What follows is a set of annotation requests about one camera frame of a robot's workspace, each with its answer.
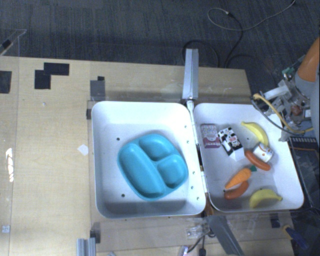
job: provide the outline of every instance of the yellow cable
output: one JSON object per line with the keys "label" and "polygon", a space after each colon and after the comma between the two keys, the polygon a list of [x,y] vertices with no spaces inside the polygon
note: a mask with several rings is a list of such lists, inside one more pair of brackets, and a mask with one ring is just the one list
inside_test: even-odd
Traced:
{"label": "yellow cable", "polygon": [[253,99],[254,100],[262,100],[264,103],[266,103],[272,110],[273,112],[278,116],[278,118],[281,120],[281,122],[293,133],[296,133],[296,134],[304,134],[306,132],[309,132],[309,131],[312,131],[314,128],[311,127],[311,128],[308,128],[306,130],[295,130],[295,129],[292,129],[289,124],[286,122],[286,120],[283,119],[283,117],[281,116],[281,114],[276,110],[276,108],[270,103],[270,101],[268,101],[266,98],[262,97],[260,94],[258,93],[255,93],[253,96]]}

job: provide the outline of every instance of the wooden table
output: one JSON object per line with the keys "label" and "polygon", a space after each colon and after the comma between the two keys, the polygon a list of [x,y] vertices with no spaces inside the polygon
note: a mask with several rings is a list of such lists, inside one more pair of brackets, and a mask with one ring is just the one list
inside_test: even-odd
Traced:
{"label": "wooden table", "polygon": [[[89,156],[78,151],[79,146],[88,145],[90,80],[105,77],[107,99],[157,101],[169,97],[175,101],[182,94],[184,67],[3,56],[0,62],[0,69],[12,71],[12,92],[0,94],[5,109],[0,121],[17,113],[16,139],[15,132],[11,133],[12,141],[16,141],[14,186],[7,188],[12,189],[12,210],[4,209],[0,200],[1,224],[10,222],[11,230],[0,235],[0,254],[75,255],[77,239],[87,239],[91,229]],[[69,76],[52,75],[50,90],[35,89],[35,70],[43,70],[44,62],[70,64]],[[249,103],[250,89],[243,70],[200,68],[199,91],[204,101]],[[9,97],[17,102],[10,101],[11,107],[6,108]],[[1,198],[8,181],[0,178]],[[270,221],[259,221],[255,215],[239,218],[230,223],[246,255],[293,255],[290,241],[280,228],[271,228]],[[280,222],[290,224],[290,216],[281,215]],[[257,230],[254,233],[262,235],[256,239],[254,235],[242,237],[249,234],[252,225]],[[126,232],[117,226],[112,230]],[[140,231],[130,231],[133,241],[140,239]],[[153,239],[161,240],[161,234]],[[124,242],[121,237],[113,240],[117,256],[175,256],[179,250],[179,246],[154,248],[152,244],[142,247],[148,249],[127,250],[122,249]],[[225,255],[216,238],[206,243],[208,256]]]}

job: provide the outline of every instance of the yellow banana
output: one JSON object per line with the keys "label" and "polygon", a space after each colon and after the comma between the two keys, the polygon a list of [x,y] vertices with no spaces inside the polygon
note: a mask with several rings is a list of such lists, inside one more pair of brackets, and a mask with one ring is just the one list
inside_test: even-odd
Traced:
{"label": "yellow banana", "polygon": [[250,208],[257,207],[261,201],[266,199],[282,200],[281,196],[278,196],[272,189],[260,189],[252,194],[249,200]]}
{"label": "yellow banana", "polygon": [[241,125],[247,127],[251,132],[253,132],[262,144],[266,145],[267,147],[269,146],[268,136],[265,130],[262,129],[259,124],[256,122],[241,122]]}

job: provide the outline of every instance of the blue divided plate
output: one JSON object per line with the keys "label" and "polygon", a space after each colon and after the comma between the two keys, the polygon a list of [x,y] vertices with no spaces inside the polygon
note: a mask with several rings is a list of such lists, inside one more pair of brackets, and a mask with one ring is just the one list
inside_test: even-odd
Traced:
{"label": "blue divided plate", "polygon": [[169,140],[156,133],[124,145],[117,163],[133,191],[147,201],[168,195],[188,177],[183,157]]}

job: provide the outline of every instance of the hot dog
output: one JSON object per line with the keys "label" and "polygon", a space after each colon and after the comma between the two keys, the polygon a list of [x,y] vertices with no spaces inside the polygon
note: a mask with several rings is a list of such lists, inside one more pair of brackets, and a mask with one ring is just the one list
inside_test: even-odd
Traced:
{"label": "hot dog", "polygon": [[248,181],[244,181],[238,188],[224,192],[224,198],[227,200],[236,199],[246,192],[248,187]]}
{"label": "hot dog", "polygon": [[266,162],[263,162],[261,160],[259,160],[258,158],[256,158],[256,156],[254,155],[254,153],[252,153],[250,150],[246,150],[244,152],[244,155],[246,156],[246,158],[248,158],[248,160],[256,167],[264,170],[264,171],[269,171],[271,169],[271,166],[269,164],[267,164]]}

